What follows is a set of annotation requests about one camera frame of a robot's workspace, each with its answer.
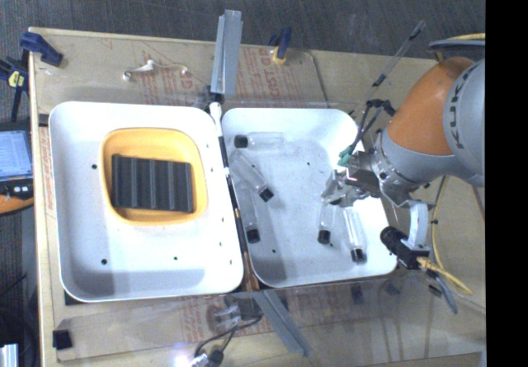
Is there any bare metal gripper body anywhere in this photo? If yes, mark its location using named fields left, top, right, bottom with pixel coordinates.
left=343, top=149, right=388, bottom=199

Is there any clear plastic bottle black cap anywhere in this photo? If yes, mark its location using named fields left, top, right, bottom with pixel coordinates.
left=238, top=186, right=262, bottom=245
left=228, top=149, right=276, bottom=204
left=341, top=207, right=369, bottom=264
left=316, top=200, right=337, bottom=246
left=233, top=131, right=286, bottom=151

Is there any white plastic tray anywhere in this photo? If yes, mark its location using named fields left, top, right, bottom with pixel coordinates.
left=48, top=100, right=245, bottom=303
left=220, top=106, right=398, bottom=289

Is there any thin black and white rod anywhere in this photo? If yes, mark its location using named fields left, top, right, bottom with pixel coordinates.
left=208, top=101, right=260, bottom=293

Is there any black ribbed block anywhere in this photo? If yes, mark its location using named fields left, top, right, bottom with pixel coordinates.
left=111, top=153, right=196, bottom=214

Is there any orange square bowl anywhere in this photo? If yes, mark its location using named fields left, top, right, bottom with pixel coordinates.
left=101, top=126, right=209, bottom=228

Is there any white plastic piece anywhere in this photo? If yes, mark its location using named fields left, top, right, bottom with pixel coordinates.
left=122, top=59, right=189, bottom=82

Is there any brown cardboard board red print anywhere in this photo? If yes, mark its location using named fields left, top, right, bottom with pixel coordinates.
left=27, top=26, right=486, bottom=363

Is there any black cylinder on white bracket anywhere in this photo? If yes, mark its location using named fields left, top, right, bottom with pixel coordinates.
left=379, top=200, right=432, bottom=271

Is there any black block with thin wires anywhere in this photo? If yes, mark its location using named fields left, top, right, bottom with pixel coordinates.
left=214, top=291, right=266, bottom=323

